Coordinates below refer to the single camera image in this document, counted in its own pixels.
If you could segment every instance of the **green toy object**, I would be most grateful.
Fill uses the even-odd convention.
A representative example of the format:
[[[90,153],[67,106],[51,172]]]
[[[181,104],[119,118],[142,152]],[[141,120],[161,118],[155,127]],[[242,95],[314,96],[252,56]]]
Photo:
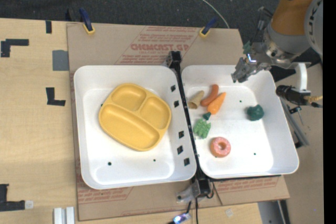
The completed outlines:
[[[250,116],[251,121],[257,121],[257,120],[260,120],[264,116],[264,110],[258,104],[256,106],[250,106],[247,109],[247,114]]]
[[[205,120],[209,120],[209,119],[210,119],[210,116],[211,116],[211,112],[208,112],[208,113],[203,114],[202,117],[203,117]]]
[[[194,126],[194,133],[201,138],[206,138],[211,128],[211,123],[199,119]]]

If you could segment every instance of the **blue clamp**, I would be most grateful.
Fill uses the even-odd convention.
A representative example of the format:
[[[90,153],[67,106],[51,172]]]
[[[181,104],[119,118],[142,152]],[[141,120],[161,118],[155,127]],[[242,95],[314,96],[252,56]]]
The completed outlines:
[[[85,31],[89,35],[92,35],[96,30],[95,30],[95,28],[91,24],[91,20],[90,20],[89,14],[83,8],[79,9],[79,13],[80,13],[80,16],[81,16],[81,18],[82,18],[82,20],[84,22],[83,27],[84,27]]]
[[[217,22],[217,17],[214,17],[211,19],[210,22],[207,23],[206,26],[204,26],[200,31],[199,31],[199,35],[201,37],[206,37],[209,34],[209,30],[211,27],[214,26],[214,24]]]

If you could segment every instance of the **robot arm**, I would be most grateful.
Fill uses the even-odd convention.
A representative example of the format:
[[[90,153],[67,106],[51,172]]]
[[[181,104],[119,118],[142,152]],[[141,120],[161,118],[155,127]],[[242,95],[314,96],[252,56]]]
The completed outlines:
[[[240,58],[234,82],[244,82],[249,76],[271,66],[285,69],[297,67],[295,58],[312,47],[323,56],[323,0],[280,0],[262,42],[244,46],[246,58]]]

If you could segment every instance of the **cardboard board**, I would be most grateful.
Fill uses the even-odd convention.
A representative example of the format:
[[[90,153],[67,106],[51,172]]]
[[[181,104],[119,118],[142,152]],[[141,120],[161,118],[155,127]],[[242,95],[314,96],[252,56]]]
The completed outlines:
[[[184,211],[176,193],[190,182],[94,190],[82,180],[77,137],[73,85],[75,71],[86,65],[162,65],[169,51],[182,54],[181,69],[189,65],[235,65],[242,53],[237,29],[211,29],[206,38],[200,28],[93,24],[88,35],[82,23],[67,24],[73,134],[75,142],[79,220],[143,215],[153,212]],[[212,199],[199,207],[244,204],[289,198],[282,176],[215,182]]]

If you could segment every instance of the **white robot part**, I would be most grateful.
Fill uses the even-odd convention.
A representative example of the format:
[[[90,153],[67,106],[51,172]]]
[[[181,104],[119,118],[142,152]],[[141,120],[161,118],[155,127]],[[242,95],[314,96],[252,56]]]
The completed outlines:
[[[310,46],[323,60],[323,0],[313,0],[304,21],[304,32]]]

